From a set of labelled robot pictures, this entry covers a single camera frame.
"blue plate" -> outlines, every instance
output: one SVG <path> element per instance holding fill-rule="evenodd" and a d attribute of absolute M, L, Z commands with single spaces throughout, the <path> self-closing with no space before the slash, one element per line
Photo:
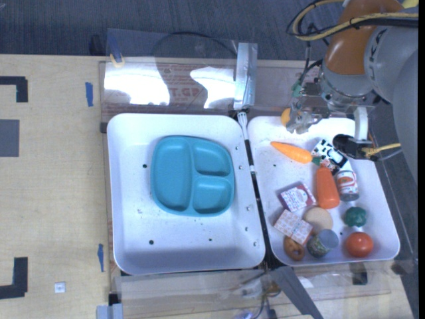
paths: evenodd
<path fill-rule="evenodd" d="M 220 215 L 234 198 L 232 158 L 210 140 L 165 137 L 153 152 L 151 192 L 156 204 L 170 213 Z"/>

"orange carrot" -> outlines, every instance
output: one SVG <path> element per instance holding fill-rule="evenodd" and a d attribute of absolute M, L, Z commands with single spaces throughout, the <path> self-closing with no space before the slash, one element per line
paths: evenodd
<path fill-rule="evenodd" d="M 271 144 L 291 160 L 300 163 L 309 163 L 313 160 L 313 156 L 306 149 L 280 142 L 271 142 Z"/>
<path fill-rule="evenodd" d="M 316 189 L 320 207 L 330 209 L 338 206 L 340 199 L 337 185 L 331 170 L 323 165 L 316 171 Z"/>

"black square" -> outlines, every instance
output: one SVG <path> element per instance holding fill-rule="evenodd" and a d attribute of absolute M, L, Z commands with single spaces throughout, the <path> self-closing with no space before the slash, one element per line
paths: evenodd
<path fill-rule="evenodd" d="M 0 120 L 0 157 L 19 157 L 19 120 Z"/>

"green ball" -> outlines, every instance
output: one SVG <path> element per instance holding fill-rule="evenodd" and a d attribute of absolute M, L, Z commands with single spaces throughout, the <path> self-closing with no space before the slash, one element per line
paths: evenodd
<path fill-rule="evenodd" d="M 345 212 L 344 223 L 350 227 L 362 227 L 366 224 L 366 211 L 361 207 L 351 207 Z"/>

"beige tabletop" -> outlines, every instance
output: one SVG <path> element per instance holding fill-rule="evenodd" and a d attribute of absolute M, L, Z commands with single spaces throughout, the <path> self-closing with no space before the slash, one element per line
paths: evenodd
<path fill-rule="evenodd" d="M 0 318 L 95 318 L 96 307 L 108 303 L 110 252 L 99 79 L 104 60 L 0 55 L 0 76 L 24 76 L 29 90 L 29 102 L 16 103 L 16 87 L 0 85 L 0 119 L 19 120 L 20 130 L 19 156 L 0 157 L 0 286 L 12 284 L 13 259 L 28 258 L 28 291 L 25 297 L 1 299 Z M 279 67 L 282 62 L 259 65 Z M 93 106 L 86 99 L 87 82 L 93 86 Z M 103 272 L 99 244 L 104 248 Z M 375 273 L 364 288 L 326 286 L 316 279 L 323 284 L 318 287 L 315 274 L 306 280 L 311 284 L 307 290 L 325 318 L 411 318 L 400 278 L 388 270 Z M 308 273 L 300 275 L 308 279 Z M 64 282 L 65 292 L 55 292 L 58 282 Z M 278 318 L 310 317 L 302 316 L 284 294 L 271 303 Z M 232 318 L 237 312 L 180 318 Z M 149 315 L 134 308 L 126 317 Z"/>

